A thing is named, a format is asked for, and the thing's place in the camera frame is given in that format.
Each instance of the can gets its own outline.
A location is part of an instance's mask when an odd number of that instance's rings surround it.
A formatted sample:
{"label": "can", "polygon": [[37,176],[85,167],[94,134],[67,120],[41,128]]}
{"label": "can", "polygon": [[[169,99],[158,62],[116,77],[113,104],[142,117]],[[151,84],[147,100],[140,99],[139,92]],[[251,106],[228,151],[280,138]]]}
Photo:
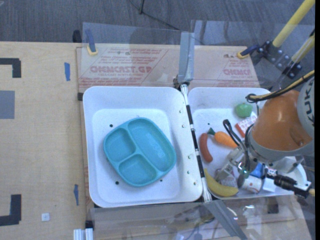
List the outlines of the can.
{"label": "can", "polygon": [[257,194],[262,189],[263,180],[252,175],[249,175],[248,178],[245,178],[244,175],[240,174],[238,177],[237,184],[239,189],[243,189]]}

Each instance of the teal plate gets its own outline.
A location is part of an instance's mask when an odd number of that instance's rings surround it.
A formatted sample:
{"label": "teal plate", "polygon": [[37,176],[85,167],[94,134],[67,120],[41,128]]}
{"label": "teal plate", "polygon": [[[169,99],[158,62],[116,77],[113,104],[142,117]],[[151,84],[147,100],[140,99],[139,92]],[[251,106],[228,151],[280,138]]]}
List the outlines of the teal plate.
{"label": "teal plate", "polygon": [[103,150],[116,172],[129,185],[143,187],[166,175],[177,154],[159,127],[150,119],[131,119],[109,132]]}

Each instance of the gray carpet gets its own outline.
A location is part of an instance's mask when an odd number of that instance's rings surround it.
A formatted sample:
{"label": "gray carpet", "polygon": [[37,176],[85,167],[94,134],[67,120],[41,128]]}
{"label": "gray carpet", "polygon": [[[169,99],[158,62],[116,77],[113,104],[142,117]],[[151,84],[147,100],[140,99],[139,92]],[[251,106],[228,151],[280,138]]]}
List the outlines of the gray carpet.
{"label": "gray carpet", "polygon": [[[189,31],[208,21],[197,29],[200,43],[250,46],[273,39],[304,0],[145,0],[142,14],[141,0],[0,1],[0,41],[72,42],[74,30],[83,34],[83,23]],[[314,26],[315,7],[288,38],[285,52],[293,55]],[[301,61],[301,74],[314,68],[314,58],[313,49]],[[315,239],[315,201],[301,204]]]}

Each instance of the red sausage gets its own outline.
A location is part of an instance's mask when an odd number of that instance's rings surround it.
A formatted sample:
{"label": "red sausage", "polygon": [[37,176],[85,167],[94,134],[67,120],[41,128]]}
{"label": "red sausage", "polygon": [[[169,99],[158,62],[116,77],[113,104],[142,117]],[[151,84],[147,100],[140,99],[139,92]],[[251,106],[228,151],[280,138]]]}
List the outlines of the red sausage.
{"label": "red sausage", "polygon": [[201,151],[203,159],[206,162],[210,163],[210,162],[212,162],[213,157],[208,150],[207,140],[208,140],[208,134],[202,133],[200,136],[200,151]]}

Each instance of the carrot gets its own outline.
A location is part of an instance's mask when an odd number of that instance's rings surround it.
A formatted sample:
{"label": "carrot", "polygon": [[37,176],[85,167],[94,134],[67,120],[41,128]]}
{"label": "carrot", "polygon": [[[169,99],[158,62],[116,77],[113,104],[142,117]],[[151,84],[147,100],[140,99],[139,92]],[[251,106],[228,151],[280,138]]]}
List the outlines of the carrot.
{"label": "carrot", "polygon": [[203,159],[206,162],[210,163],[210,162],[212,162],[213,157],[209,152],[208,145],[207,145],[207,140],[208,140],[208,134],[207,133],[202,133],[201,136],[200,136],[200,151],[201,151],[201,154],[203,156]]}
{"label": "carrot", "polygon": [[238,145],[234,142],[234,140],[224,131],[215,132],[212,128],[209,129],[208,133],[214,136],[216,142],[223,144],[225,146],[236,148]]}

